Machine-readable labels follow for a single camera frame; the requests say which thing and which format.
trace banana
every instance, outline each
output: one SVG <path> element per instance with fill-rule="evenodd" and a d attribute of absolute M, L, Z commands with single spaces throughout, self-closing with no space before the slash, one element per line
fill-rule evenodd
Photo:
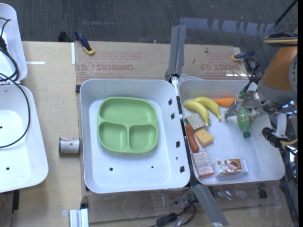
<path fill-rule="evenodd" d="M 203 104 L 199 103 L 198 101 L 191 100 L 186 101 L 183 105 L 185 108 L 192 109 L 198 112 L 204 120 L 205 126 L 208 126 L 209 113 L 207 108 Z"/>
<path fill-rule="evenodd" d="M 219 120 L 222 119 L 220 115 L 220 106 L 214 100 L 205 96 L 199 96 L 196 97 L 194 101 L 202 103 L 206 108 L 210 109 L 215 115 L 217 115 Z"/>

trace bottle cap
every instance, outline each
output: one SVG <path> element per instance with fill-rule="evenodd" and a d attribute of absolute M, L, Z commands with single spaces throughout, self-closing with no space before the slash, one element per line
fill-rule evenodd
<path fill-rule="evenodd" d="M 249 132 L 244 132 L 243 133 L 243 137 L 244 138 L 249 138 L 250 137 L 250 133 Z"/>

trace tin can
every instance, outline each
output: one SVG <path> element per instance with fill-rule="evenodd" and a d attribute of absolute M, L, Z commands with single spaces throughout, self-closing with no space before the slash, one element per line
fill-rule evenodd
<path fill-rule="evenodd" d="M 80 152 L 79 138 L 59 138 L 59 153 L 73 153 Z"/>

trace carrot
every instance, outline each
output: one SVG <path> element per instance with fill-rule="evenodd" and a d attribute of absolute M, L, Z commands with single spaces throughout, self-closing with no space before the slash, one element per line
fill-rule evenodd
<path fill-rule="evenodd" d="M 214 101 L 220 106 L 229 107 L 233 103 L 234 99 L 236 99 L 237 102 L 240 101 L 240 99 L 238 99 L 237 97 L 221 97 L 214 99 Z"/>

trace food package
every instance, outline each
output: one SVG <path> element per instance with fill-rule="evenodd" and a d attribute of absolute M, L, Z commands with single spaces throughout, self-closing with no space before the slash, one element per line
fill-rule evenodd
<path fill-rule="evenodd" d="M 198 177 L 205 177 L 214 174 L 214 169 L 209 160 L 209 156 L 206 150 L 193 153 L 192 156 Z"/>
<path fill-rule="evenodd" d="M 187 124 L 190 124 L 191 127 L 193 127 L 193 131 L 201 129 L 205 126 L 204 120 L 198 113 L 194 113 L 194 114 L 186 117 L 184 120 Z"/>
<path fill-rule="evenodd" d="M 247 172 L 244 159 L 217 160 L 213 163 L 214 176 L 235 175 Z"/>

